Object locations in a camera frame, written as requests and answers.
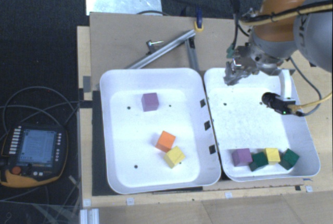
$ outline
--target black floor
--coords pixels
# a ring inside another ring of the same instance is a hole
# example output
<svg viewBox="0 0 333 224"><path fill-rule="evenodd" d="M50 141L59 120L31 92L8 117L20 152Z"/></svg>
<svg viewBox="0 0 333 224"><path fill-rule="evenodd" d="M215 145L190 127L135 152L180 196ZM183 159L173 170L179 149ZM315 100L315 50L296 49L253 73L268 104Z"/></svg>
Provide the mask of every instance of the black floor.
<svg viewBox="0 0 333 224"><path fill-rule="evenodd" d="M244 13L250 7L259 8L262 0L240 1L241 12ZM195 5L201 6L204 17L232 17L229 0L162 0L163 11L170 15L179 15L185 6ZM59 91L68 100L77 102L76 27L87 25L85 0L0 0L0 106L16 91L28 86L47 86ZM62 99L52 92L28 90L15 97L10 104L45 108L58 103L62 103ZM50 112L64 123L71 109L65 105ZM10 127L34 111L9 108L7 113L6 124ZM50 123L47 117L41 115L30 121ZM41 210L29 203L75 205L79 192L69 179L72 176L75 181L80 180L75 117L70 119L66 128L70 148L61 179L36 190L0 186L0 222L4 222L7 213L11 213L7 224L39 223L40 220L36 219L41 219L42 223ZM0 136L4 132L0 125ZM27 191L31 192L11 199L25 204L1 202Z"/></svg>

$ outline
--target green cube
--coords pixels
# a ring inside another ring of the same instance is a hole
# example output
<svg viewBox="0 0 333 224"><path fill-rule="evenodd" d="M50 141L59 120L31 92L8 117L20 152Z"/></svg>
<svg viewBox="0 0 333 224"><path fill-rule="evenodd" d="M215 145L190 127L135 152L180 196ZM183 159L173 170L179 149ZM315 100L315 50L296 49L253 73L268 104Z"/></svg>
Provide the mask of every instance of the green cube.
<svg viewBox="0 0 333 224"><path fill-rule="evenodd" d="M299 155L293 152L290 149L287 149L286 152L281 157L281 162L279 164L285 169L291 169L297 162Z"/></svg>
<svg viewBox="0 0 333 224"><path fill-rule="evenodd" d="M268 160L263 152L252 155L253 162L250 163L251 171L255 171L258 168L262 168L268 165Z"/></svg>

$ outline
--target wooden block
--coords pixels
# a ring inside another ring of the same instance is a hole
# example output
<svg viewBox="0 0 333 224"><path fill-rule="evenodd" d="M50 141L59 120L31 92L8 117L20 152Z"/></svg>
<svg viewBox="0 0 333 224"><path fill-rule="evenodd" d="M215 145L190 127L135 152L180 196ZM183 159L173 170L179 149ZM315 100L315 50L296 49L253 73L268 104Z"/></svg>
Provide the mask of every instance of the wooden block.
<svg viewBox="0 0 333 224"><path fill-rule="evenodd" d="M155 147L159 150L162 150L163 152L168 152L171 150L175 139L176 139L176 136L174 136L166 131L162 131L162 134L159 137Z"/></svg>
<svg viewBox="0 0 333 224"><path fill-rule="evenodd" d="M281 161L280 153L277 148L265 148L264 154L267 157L268 163L270 165L275 165Z"/></svg>
<svg viewBox="0 0 333 224"><path fill-rule="evenodd" d="M145 93L141 98L141 102L144 112L157 110L159 106L157 93Z"/></svg>
<svg viewBox="0 0 333 224"><path fill-rule="evenodd" d="M185 155L183 154L182 150L180 150L178 146L175 146L165 154L163 159L168 163L170 168L173 168L174 166L179 164L184 158Z"/></svg>
<svg viewBox="0 0 333 224"><path fill-rule="evenodd" d="M253 162L250 164L251 171L255 171L256 169L263 168L268 165L267 157L263 152L259 152L257 154L252 155Z"/></svg>
<svg viewBox="0 0 333 224"><path fill-rule="evenodd" d="M290 149L287 149L284 154L282 154L281 162L279 163L285 169L291 169L297 162L299 155Z"/></svg>
<svg viewBox="0 0 333 224"><path fill-rule="evenodd" d="M253 161L250 149L248 148L237 149L233 151L232 157L235 167L247 166Z"/></svg>

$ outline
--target wooden table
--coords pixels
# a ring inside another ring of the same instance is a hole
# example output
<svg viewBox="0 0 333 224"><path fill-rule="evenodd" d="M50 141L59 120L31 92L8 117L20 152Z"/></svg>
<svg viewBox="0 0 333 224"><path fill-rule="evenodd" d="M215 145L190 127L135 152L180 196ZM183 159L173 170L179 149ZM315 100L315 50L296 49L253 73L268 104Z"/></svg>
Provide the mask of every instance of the wooden table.
<svg viewBox="0 0 333 224"><path fill-rule="evenodd" d="M200 70L225 67L226 49L234 36L234 22L226 19L204 19L203 25L204 31L197 33L195 37ZM91 13L90 27L78 27L77 34L78 81L79 88L84 91L84 99L87 101L92 99L92 91L97 90L102 73L109 69L124 68L144 56L148 50L145 46L148 40L167 42L193 27L193 18ZM246 41L247 38L240 34L238 45L242 45ZM319 68L311 68L309 62L299 52L293 54L293 58L303 73L320 89L323 96L331 91L330 73ZM154 61L147 68L188 66L185 47L180 46ZM284 67L292 68L292 65L286 63ZM293 79L302 103L317 99L316 93L298 73L295 73ZM125 206L128 198L134 198L136 205L147 205L147 210L149 210L149 204L210 200L218 203L217 201L226 198L226 192L231 193L232 197L306 195L305 185L310 185L313 192L332 192L332 101L329 100L322 104L319 110L308 116L306 120L321 160L319 174L309 179L288 178L245 183L222 181L204 187L200 192L92 196L92 110L81 108L79 154L83 207ZM296 185L301 186L300 191L296 191Z"/></svg>

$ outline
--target yellow cable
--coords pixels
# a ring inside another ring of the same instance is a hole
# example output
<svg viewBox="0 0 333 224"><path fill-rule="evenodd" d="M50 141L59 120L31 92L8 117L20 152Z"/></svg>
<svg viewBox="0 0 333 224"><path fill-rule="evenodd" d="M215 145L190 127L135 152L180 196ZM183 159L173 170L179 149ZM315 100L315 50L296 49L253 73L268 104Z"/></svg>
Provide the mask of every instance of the yellow cable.
<svg viewBox="0 0 333 224"><path fill-rule="evenodd" d="M315 106L317 104L321 104L322 102L330 99L331 97L332 97L332 92L330 94L328 94L327 96L325 96L324 98L318 100L318 101L311 102L311 103L304 104L304 105L288 105L288 107L291 109L291 111L293 113L295 113L299 109L310 107L310 106Z"/></svg>
<svg viewBox="0 0 333 224"><path fill-rule="evenodd" d="M297 16L299 14L304 15L304 14L309 14L309 13L315 13L318 11L323 11L323 10L332 10L333 9L333 4L329 4L329 5L321 5L321 6L314 6L314 7L310 7L310 8L306 8L306 9L302 9L299 10L298 12L291 12L291 13L287 13L281 16L273 16L271 18L267 18L265 20L258 20L258 21L252 21L252 22L244 22L244 21L239 21L241 24L243 25L247 25L247 26L259 26L259 25L264 25L264 24L268 24L271 22L277 22L279 20L283 20L286 18L291 18L294 16Z"/></svg>

